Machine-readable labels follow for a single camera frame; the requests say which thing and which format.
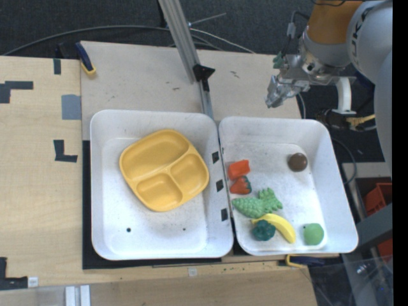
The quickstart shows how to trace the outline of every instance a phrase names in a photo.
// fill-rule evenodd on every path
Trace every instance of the light green round object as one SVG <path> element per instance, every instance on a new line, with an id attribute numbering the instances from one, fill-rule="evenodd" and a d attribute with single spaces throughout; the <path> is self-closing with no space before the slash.
<path id="1" fill-rule="evenodd" d="M 318 223 L 307 224 L 303 236 L 305 237 L 306 245 L 319 245 L 324 237 L 324 230 Z"/>

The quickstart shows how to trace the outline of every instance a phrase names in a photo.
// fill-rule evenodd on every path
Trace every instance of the wooden table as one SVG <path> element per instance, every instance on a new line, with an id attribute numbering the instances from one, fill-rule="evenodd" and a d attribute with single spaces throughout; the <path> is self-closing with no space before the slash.
<path id="1" fill-rule="evenodd" d="M 85 46 L 92 52 L 92 47 L 98 44 L 85 43 Z M 106 47 L 107 53 L 112 46 Z M 142 50 L 146 53 L 146 47 L 141 47 Z M 177 51 L 171 54 L 175 64 L 179 62 L 181 65 Z M 235 54 L 223 52 L 216 54 L 219 58 L 213 58 L 212 52 L 200 52 L 202 61 L 207 63 L 205 65 L 221 68 L 220 74 L 229 74 L 237 83 L 238 78 L 245 78 L 246 73 L 251 74 L 251 70 L 255 69 L 258 75 L 252 85 L 252 95 L 261 91 L 266 94 L 270 74 L 259 69 L 259 65 L 270 70 L 272 56 L 238 55 L 237 58 Z M 225 62 L 234 69 L 223 71 Z M 96 67 L 99 80 L 103 80 L 106 77 L 102 72 L 103 65 L 96 64 Z M 184 71 L 182 66 L 172 68 Z M 33 82 L 32 90 L 11 89 L 10 102 L 0 103 L 0 256 L 8 258 L 7 277 L 37 277 L 41 287 L 94 284 L 92 293 L 99 292 L 98 297 L 93 295 L 92 298 L 100 298 L 100 301 L 107 300 L 103 296 L 109 291 L 112 298 L 115 296 L 122 301 L 123 296 L 130 298 L 134 293 L 129 288 L 132 283 L 120 286 L 121 291 L 127 291 L 123 296 L 117 290 L 113 292 L 112 284 L 104 284 L 115 282 L 117 286 L 121 282 L 137 281 L 143 296 L 158 304 L 160 298 L 164 298 L 164 295 L 156 293 L 160 288 L 167 292 L 175 289 L 192 296 L 199 293 L 198 300 L 201 301 L 214 301 L 217 298 L 220 301 L 234 300 L 235 305 L 247 305 L 249 297 L 244 296 L 252 291 L 263 291 L 252 293 L 251 300 L 254 302 L 275 300 L 283 305 L 316 305 L 307 269 L 279 266 L 276 259 L 283 256 L 256 258 L 235 256 L 231 252 L 216 264 L 82 270 L 82 140 L 86 139 L 87 127 L 84 129 L 84 126 L 87 123 L 62 119 L 61 99 L 71 94 L 82 96 L 84 118 L 84 105 L 90 102 L 89 95 L 84 98 L 84 87 L 97 82 L 94 78 L 87 83 L 77 60 L 61 60 L 61 74 L 58 74 L 53 59 L 0 57 L 0 69 L 0 85 L 9 81 Z M 179 74 L 172 73 L 172 78 Z M 248 98 L 247 92 L 241 97 L 233 94 L 230 99 L 220 91 L 225 80 L 226 77 L 222 75 L 214 75 L 214 80 L 210 80 L 215 117 L 219 120 L 226 115 L 251 112 L 237 108 Z M 239 87 L 248 85 L 245 81 L 241 82 L 241 85 L 235 85 L 234 93 L 239 92 Z M 178 94 L 184 89 L 180 85 L 177 87 L 179 89 L 169 87 L 170 93 Z M 98 107 L 104 108 L 106 101 L 98 104 Z M 262 100 L 257 103 L 263 106 Z M 286 104 L 283 113 L 282 110 L 268 110 L 264 106 L 264 109 L 260 109 L 258 105 L 254 110 L 259 109 L 262 113 L 270 111 L 268 116 L 271 117 L 300 117 L 295 99 Z M 196 104 L 191 111 L 200 112 L 199 107 Z M 87 110 L 90 113 L 95 111 L 91 108 Z M 78 156 L 77 161 L 56 161 L 54 140 L 64 140 L 64 153 Z M 173 305 L 172 302 L 177 304 L 177 296 L 168 301 L 167 305 Z"/>

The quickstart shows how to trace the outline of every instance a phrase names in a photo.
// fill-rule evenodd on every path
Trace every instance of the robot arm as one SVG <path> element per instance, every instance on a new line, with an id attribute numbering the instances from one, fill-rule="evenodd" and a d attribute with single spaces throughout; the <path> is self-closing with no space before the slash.
<path id="1" fill-rule="evenodd" d="M 339 104 L 330 111 L 344 120 L 355 113 L 350 110 L 354 79 L 339 74 L 351 63 L 375 85 L 375 122 L 391 171 L 392 28 L 392 0 L 316 0 L 298 54 L 283 52 L 274 59 L 279 74 L 271 78 L 266 105 L 278 107 L 310 85 L 335 85 Z M 294 37 L 293 30 L 288 36 Z"/>

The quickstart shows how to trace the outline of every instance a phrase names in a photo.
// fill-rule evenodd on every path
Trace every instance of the white tray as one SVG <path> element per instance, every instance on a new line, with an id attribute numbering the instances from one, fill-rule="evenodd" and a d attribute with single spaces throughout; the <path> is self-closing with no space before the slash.
<path id="1" fill-rule="evenodd" d="M 254 239 L 250 220 L 233 208 L 238 243 L 255 256 L 278 254 L 347 253 L 358 243 L 328 130 L 318 121 L 228 117 L 219 125 L 225 170 L 235 161 L 248 159 L 247 175 L 252 196 L 267 187 L 283 204 L 275 213 L 295 228 L 296 242 L 290 244 L 276 232 L 266 242 Z M 288 156 L 301 152 L 308 166 L 301 172 L 288 168 Z M 229 198 L 243 197 L 229 194 Z M 303 226 L 318 222 L 325 235 L 319 245 L 305 245 Z"/>
<path id="2" fill-rule="evenodd" d="M 122 151 L 160 129 L 182 133 L 210 172 L 202 193 L 168 212 L 146 208 L 119 168 Z M 217 126 L 201 113 L 103 110 L 91 119 L 92 244 L 109 260 L 219 258 L 233 244 Z M 217 182 L 224 188 L 219 190 Z"/>

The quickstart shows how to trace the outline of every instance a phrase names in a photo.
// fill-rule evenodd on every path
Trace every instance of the toy banana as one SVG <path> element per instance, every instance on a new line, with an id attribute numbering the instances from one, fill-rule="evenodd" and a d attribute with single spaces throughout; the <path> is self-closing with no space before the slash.
<path id="1" fill-rule="evenodd" d="M 252 219 L 251 222 L 253 224 L 256 224 L 260 220 L 266 220 L 270 224 L 274 225 L 289 243 L 293 244 L 296 241 L 296 233 L 294 227 L 288 222 L 288 220 L 284 219 L 283 217 L 268 213 L 261 216 L 259 219 Z"/>

